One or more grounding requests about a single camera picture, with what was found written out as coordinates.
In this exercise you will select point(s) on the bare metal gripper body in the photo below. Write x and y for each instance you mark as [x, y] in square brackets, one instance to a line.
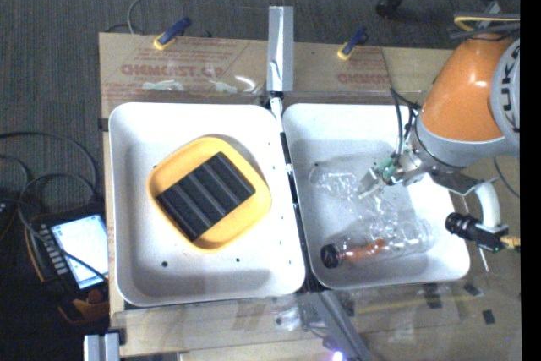
[406, 170]

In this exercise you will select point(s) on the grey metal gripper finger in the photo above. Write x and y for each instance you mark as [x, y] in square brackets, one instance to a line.
[367, 180]
[375, 191]

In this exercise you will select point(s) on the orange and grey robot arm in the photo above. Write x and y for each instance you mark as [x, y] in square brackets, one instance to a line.
[458, 97]

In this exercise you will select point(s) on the crumpled clear plastic bottle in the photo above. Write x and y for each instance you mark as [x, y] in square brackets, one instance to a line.
[338, 184]

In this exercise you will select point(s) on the clear plastic bottle black cap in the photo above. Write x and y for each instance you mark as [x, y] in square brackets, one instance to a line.
[406, 236]

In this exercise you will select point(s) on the white plastic tray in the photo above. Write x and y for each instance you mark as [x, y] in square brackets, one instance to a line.
[444, 266]
[139, 266]

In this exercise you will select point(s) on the black ridged rectangular tray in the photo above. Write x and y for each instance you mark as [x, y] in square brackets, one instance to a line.
[205, 194]

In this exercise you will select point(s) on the yellow divided plate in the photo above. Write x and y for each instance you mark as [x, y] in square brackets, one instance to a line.
[169, 171]

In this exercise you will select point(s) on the brown cardboard board red print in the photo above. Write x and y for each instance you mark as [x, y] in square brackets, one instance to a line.
[190, 67]

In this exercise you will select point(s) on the black cylinder on white bracket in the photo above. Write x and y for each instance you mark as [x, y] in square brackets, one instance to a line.
[469, 226]

